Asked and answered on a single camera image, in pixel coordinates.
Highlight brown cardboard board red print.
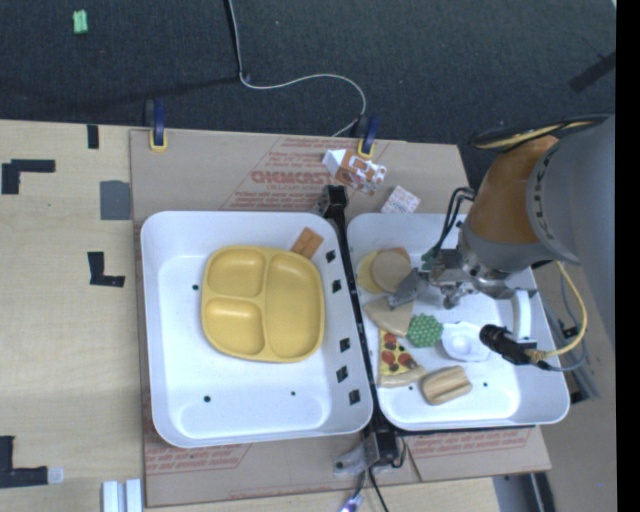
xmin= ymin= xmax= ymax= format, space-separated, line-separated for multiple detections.
xmin=128 ymin=128 xmax=553 ymax=509

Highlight tan round bread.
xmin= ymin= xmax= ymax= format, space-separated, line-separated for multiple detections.
xmin=370 ymin=246 xmax=413 ymax=294

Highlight tan hot dog bun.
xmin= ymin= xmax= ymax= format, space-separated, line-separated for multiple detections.
xmin=418 ymin=364 xmax=474 ymax=407

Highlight tan triangular bread slice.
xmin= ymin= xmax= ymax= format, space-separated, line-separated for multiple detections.
xmin=361 ymin=295 xmax=416 ymax=338

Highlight yellow round biscuit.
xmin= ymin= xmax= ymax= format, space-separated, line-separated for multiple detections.
xmin=355 ymin=249 xmax=387 ymax=296

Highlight black block with thin wires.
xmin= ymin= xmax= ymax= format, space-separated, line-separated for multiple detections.
xmin=318 ymin=184 xmax=350 ymax=220
xmin=368 ymin=428 xmax=402 ymax=467

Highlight orange and white carton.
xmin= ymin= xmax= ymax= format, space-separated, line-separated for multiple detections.
xmin=320 ymin=148 xmax=389 ymax=198

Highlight white plastic tray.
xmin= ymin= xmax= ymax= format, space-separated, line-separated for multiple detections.
xmin=139 ymin=209 xmax=376 ymax=449
xmin=345 ymin=212 xmax=572 ymax=433

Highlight black cylinder on white bracket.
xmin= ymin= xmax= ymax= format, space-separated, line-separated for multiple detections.
xmin=478 ymin=289 xmax=539 ymax=367

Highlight white fried egg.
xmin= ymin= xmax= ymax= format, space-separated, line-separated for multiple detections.
xmin=440 ymin=320 xmax=493 ymax=363

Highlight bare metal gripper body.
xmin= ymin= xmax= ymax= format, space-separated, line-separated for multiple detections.
xmin=423 ymin=247 xmax=512 ymax=298

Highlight orange rectangular biscuit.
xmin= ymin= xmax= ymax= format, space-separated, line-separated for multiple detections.
xmin=289 ymin=226 xmax=326 ymax=261

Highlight pizza slice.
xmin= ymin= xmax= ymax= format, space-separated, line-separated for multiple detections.
xmin=376 ymin=327 xmax=428 ymax=389

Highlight white and red packet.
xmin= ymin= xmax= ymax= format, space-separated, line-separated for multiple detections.
xmin=379 ymin=184 xmax=422 ymax=216

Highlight yellow divided plate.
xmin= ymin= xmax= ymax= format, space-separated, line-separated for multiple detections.
xmin=200 ymin=244 xmax=328 ymax=365

